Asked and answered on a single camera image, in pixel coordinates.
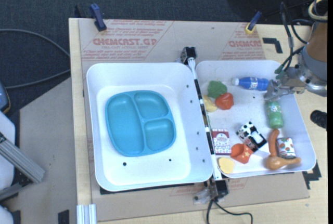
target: black cable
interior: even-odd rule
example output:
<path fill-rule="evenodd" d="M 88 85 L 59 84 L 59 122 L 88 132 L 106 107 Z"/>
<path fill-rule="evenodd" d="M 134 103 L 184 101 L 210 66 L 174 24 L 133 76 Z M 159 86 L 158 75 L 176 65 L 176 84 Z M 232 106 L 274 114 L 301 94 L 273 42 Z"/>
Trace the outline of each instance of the black cable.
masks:
<path fill-rule="evenodd" d="M 66 56 L 70 57 L 70 54 L 65 51 L 62 47 L 60 47 L 57 43 L 55 43 L 54 41 L 52 41 L 51 39 L 45 37 L 44 35 L 40 35 L 40 34 L 37 34 L 37 33 L 34 33 L 34 32 L 31 32 L 31 31 L 28 31 L 28 30 L 23 30 L 23 29 L 0 29 L 0 33 L 1 32 L 19 32 L 19 33 L 25 33 L 25 34 L 31 34 L 31 35 L 35 35 L 37 37 L 40 37 L 46 41 L 48 41 L 49 43 L 51 43 L 52 45 L 56 46 L 58 49 L 60 49 Z M 43 78 L 41 80 L 37 80 L 37 81 L 34 81 L 34 82 L 30 82 L 30 83 L 26 83 L 26 84 L 20 84 L 20 85 L 14 85 L 14 86 L 6 86 L 5 88 L 6 89 L 14 89 L 14 88 L 21 88 L 21 87 L 26 87 L 26 86 L 31 86 L 31 85 L 35 85 L 35 84 L 39 84 L 39 83 L 42 83 L 42 82 L 45 82 L 45 81 L 48 81 L 48 80 L 51 80 L 51 79 L 54 79 L 56 77 L 59 77 L 61 75 L 64 75 L 66 73 L 69 73 L 70 72 L 70 69 L 68 70 L 65 70 L 63 72 L 60 72 L 60 73 L 57 73 L 55 75 L 52 75 L 52 76 L 49 76 L 49 77 L 46 77 L 46 78 Z"/>
<path fill-rule="evenodd" d="M 212 205 L 213 203 L 220 209 L 222 209 L 224 212 L 230 214 L 230 215 L 233 215 L 233 216 L 242 216 L 242 215 L 249 215 L 251 217 L 251 224 L 253 224 L 253 216 L 251 213 L 248 213 L 248 212 L 245 212 L 245 213 L 232 213 L 232 212 L 229 212 L 227 210 L 225 210 L 222 206 L 220 206 L 217 201 L 215 199 L 212 199 L 211 201 L 209 201 L 209 204 L 208 204 L 208 208 L 207 208 L 207 214 L 206 214 L 206 221 L 207 221 L 207 224 L 209 224 L 209 212 L 210 212 L 210 209 L 212 208 Z"/>

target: black clamp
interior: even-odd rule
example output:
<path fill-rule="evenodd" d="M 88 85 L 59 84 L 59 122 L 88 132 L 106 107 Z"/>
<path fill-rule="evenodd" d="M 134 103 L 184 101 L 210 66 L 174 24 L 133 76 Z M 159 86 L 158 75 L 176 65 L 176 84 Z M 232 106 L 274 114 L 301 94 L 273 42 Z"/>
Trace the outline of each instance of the black clamp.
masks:
<path fill-rule="evenodd" d="M 103 22 L 102 14 L 100 13 L 99 6 L 96 3 L 90 5 L 90 12 L 92 14 L 92 17 L 96 19 L 95 26 L 99 30 L 99 32 L 106 30 L 107 27 Z"/>

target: white tray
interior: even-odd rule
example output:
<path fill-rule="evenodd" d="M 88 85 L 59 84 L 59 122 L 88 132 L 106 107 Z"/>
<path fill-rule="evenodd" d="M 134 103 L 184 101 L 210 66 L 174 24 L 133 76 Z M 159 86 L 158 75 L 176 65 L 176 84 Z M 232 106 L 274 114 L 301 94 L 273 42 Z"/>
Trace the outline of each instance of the white tray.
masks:
<path fill-rule="evenodd" d="M 271 128 L 265 112 L 265 91 L 246 90 L 241 86 L 233 86 L 233 77 L 253 76 L 258 78 L 275 78 L 274 71 L 279 67 L 275 61 L 203 61 L 196 67 L 201 92 L 207 95 L 210 81 L 221 81 L 233 94 L 234 106 L 229 110 L 218 109 L 208 113 L 211 128 L 225 128 L 229 131 L 232 145 L 242 143 L 237 137 L 236 131 L 248 121 L 251 121 L 266 139 Z M 279 170 L 269 170 L 265 167 L 266 159 L 257 155 L 251 155 L 247 164 L 233 160 L 234 170 L 225 174 L 229 178 L 241 178 L 257 175 L 288 173 L 310 170 L 316 163 L 316 156 L 306 130 L 302 115 L 299 111 L 294 95 L 287 95 L 278 101 L 283 114 L 284 126 L 279 129 L 280 137 L 291 137 L 296 156 L 302 159 L 299 164 L 288 165 Z M 264 148 L 269 154 L 268 146 Z"/>
<path fill-rule="evenodd" d="M 190 69 L 180 63 L 98 63 L 87 72 L 95 174 L 108 191 L 203 182 L 213 172 L 212 159 Z M 107 100 L 118 93 L 160 93 L 172 111 L 176 139 L 156 154 L 128 157 L 112 145 L 105 120 Z"/>

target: yellow circular object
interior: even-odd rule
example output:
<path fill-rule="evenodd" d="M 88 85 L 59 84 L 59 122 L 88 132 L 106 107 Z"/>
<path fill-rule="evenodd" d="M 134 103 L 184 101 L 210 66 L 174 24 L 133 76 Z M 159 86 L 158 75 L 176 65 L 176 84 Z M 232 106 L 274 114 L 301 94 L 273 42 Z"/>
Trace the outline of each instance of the yellow circular object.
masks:
<path fill-rule="evenodd" d="M 234 165 L 235 163 L 231 159 L 228 159 L 227 157 L 219 158 L 219 167 L 223 173 L 226 174 L 232 173 L 234 171 Z"/>

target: toy chicken drumstick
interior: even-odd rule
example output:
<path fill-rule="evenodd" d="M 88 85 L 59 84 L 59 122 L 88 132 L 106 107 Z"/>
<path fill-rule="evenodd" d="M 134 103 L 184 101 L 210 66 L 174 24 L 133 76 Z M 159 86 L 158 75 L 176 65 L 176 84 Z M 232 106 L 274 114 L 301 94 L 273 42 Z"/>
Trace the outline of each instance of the toy chicken drumstick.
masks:
<path fill-rule="evenodd" d="M 282 157 L 277 156 L 276 152 L 276 138 L 279 135 L 280 131 L 274 129 L 270 137 L 268 138 L 268 148 L 270 149 L 270 156 L 267 158 L 266 166 L 269 169 L 279 169 L 283 166 L 300 163 L 301 159 L 299 157 L 295 159 L 283 159 Z"/>

